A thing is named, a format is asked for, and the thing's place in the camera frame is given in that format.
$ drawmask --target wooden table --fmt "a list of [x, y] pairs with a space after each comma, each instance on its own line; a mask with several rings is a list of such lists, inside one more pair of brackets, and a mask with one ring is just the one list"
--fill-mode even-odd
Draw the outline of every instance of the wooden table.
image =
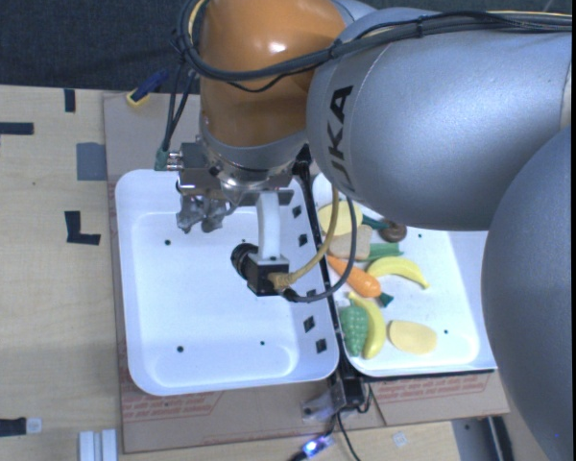
[[[0, 85], [0, 419], [38, 417], [38, 434], [0, 438], [0, 459], [76, 460], [80, 431], [120, 435], [115, 314], [104, 181], [78, 181], [76, 144], [104, 144], [103, 91]], [[64, 212], [82, 214], [99, 245], [68, 244]], [[397, 446], [393, 434], [409, 443]], [[317, 459], [352, 459], [341, 436]], [[289, 459], [309, 438], [123, 454], [124, 460]], [[450, 422], [350, 433], [365, 461], [457, 461]]]

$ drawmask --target cardboard base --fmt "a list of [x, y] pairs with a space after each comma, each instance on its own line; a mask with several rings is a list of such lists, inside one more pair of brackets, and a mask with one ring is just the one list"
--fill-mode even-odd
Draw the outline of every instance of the cardboard base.
[[[300, 405], [319, 396], [326, 381], [258, 387], [214, 393], [154, 397], [130, 378], [114, 202], [117, 180], [134, 169], [153, 168], [163, 137], [168, 96], [152, 94], [138, 109], [124, 93], [106, 94], [109, 224], [119, 345], [124, 452], [176, 449], [246, 442], [295, 435], [317, 435], [321, 422], [306, 422]], [[192, 141], [198, 129], [200, 102], [191, 96], [173, 145]], [[372, 385], [374, 402], [367, 414], [346, 418], [347, 429], [428, 423], [485, 417], [508, 412], [497, 372], [461, 376], [402, 378]]]

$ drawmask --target plastic carrot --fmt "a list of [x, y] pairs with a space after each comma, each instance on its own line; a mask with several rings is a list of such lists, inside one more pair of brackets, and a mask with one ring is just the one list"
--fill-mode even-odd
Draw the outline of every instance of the plastic carrot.
[[[335, 256], [326, 255], [326, 261], [339, 275], [343, 275], [348, 267], [346, 261]], [[357, 266], [352, 266], [346, 282], [361, 297], [379, 297], [382, 293], [382, 286], [379, 280]]]

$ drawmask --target banana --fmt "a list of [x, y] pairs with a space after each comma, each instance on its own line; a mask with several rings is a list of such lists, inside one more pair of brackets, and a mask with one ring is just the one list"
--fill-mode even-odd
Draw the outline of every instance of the banana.
[[400, 275], [418, 283], [422, 288], [429, 287], [429, 282], [420, 270], [420, 266], [403, 256], [384, 256], [375, 260], [367, 268], [367, 273], [378, 278], [384, 275]]
[[367, 311], [369, 327], [362, 354], [363, 358], [374, 358], [380, 353], [386, 342], [386, 323], [384, 322], [382, 311], [375, 300], [360, 297], [356, 292], [349, 292], [348, 298]]

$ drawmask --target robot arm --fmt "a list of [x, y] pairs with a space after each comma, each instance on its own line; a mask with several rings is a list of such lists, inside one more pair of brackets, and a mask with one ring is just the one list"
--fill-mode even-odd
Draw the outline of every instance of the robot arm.
[[571, 15], [190, 0], [179, 29], [202, 77], [193, 193], [251, 203], [286, 185], [308, 144], [334, 186], [389, 220], [489, 230], [483, 308], [500, 373], [548, 456], [570, 459]]

